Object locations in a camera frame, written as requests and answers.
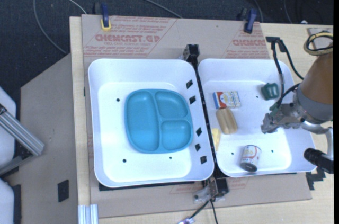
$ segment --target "blue plate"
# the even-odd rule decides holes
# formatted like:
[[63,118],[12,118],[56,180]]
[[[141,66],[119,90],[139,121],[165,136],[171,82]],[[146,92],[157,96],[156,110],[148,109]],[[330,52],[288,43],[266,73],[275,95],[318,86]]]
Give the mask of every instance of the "blue plate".
[[141,89],[128,95],[124,108],[129,142],[148,154],[173,153],[193,139],[190,109],[177,92]]

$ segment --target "green object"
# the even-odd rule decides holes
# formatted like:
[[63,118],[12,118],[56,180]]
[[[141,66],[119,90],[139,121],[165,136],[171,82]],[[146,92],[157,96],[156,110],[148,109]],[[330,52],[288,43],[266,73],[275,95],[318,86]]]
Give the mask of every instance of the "green object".
[[276,83],[273,84],[267,83],[261,88],[261,93],[263,94],[265,100],[278,98],[279,96],[278,85]]

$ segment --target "wooden table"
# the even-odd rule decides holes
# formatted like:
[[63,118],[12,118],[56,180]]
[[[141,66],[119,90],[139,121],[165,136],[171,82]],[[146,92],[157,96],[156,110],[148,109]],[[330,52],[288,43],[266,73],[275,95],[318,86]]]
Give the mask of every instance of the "wooden table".
[[[300,46],[308,38],[307,28],[332,28],[332,26],[302,25],[302,24],[267,24],[262,23],[264,36],[280,37],[284,40],[295,67],[301,75],[305,75],[315,60]],[[90,181],[88,170],[88,151],[86,135],[86,111],[84,97],[84,66],[82,51],[82,23],[80,17],[70,18],[70,42],[72,55],[74,122],[76,141],[78,204],[90,205]],[[287,65],[289,62],[284,53],[278,52],[278,59]],[[292,72],[295,83],[300,82]],[[325,136],[313,135],[316,148],[327,150]],[[312,199],[298,202],[282,202],[241,207],[217,208],[219,223],[334,223],[334,180],[333,175],[326,174],[323,182],[315,183]],[[100,224],[109,223],[178,223],[190,216],[193,211],[146,214],[139,216],[116,217],[100,219]],[[214,223],[211,209],[202,210],[196,217],[196,223]]]

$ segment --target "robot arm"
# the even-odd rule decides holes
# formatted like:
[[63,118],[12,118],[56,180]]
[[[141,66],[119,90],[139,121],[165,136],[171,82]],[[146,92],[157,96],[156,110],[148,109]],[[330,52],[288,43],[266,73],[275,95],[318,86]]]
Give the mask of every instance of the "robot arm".
[[[322,123],[333,120],[333,42],[327,47],[310,50],[309,44],[316,37],[333,39],[330,33],[310,36],[304,49],[317,59],[303,81],[287,90],[270,108],[264,117],[261,129],[263,133],[276,132],[278,127],[302,127],[316,134],[325,134],[328,143],[327,154],[309,148],[304,157],[328,173],[333,173],[333,128],[323,128]],[[283,97],[293,92],[293,101],[282,104]]]

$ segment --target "soda can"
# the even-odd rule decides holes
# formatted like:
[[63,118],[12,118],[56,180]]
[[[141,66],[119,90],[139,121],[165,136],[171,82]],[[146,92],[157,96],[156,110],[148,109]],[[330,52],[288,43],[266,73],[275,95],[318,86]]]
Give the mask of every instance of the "soda can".
[[248,172],[257,171],[261,149],[255,145],[247,145],[244,148],[243,156],[240,161],[240,167]]

